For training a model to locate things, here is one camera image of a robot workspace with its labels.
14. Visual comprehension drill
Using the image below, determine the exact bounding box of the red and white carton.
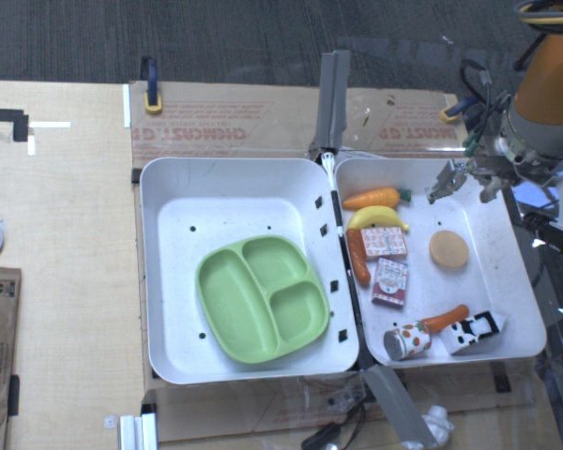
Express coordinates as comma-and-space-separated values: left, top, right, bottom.
371, 257, 410, 308

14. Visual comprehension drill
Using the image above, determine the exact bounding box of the orange sausage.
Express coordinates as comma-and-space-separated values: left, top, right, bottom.
420, 304, 471, 334
346, 227, 373, 287

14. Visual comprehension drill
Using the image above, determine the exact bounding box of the pink and white carton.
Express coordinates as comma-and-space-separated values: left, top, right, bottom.
359, 226, 409, 262

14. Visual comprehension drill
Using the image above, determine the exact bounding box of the green divided plate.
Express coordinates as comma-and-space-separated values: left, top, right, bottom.
195, 234, 331, 365

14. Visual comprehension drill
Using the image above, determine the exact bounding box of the orange carrot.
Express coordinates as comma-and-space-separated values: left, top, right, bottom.
341, 187, 413, 212

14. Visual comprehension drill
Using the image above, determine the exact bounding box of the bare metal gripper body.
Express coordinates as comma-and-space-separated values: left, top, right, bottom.
466, 133, 563, 186

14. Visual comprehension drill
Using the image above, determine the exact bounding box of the yellow banana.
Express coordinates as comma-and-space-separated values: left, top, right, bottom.
346, 204, 411, 233

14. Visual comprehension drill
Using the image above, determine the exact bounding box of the tan round biscuit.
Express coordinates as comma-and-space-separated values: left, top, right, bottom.
428, 230, 470, 270

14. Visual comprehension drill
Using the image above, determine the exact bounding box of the white plastic tray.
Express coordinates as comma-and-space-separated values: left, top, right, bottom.
139, 156, 361, 386
332, 156, 548, 370

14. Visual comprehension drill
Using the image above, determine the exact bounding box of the brown cardboard board red print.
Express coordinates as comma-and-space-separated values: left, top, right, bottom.
129, 80, 548, 443

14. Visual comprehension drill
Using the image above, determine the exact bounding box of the white can with orange print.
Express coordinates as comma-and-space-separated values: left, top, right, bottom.
383, 321, 434, 362

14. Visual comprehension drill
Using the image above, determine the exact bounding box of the white crumpled paper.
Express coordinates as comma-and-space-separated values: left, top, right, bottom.
420, 404, 456, 449

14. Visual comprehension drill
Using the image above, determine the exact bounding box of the black and white carton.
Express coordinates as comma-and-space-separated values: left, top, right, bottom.
438, 310, 509, 357

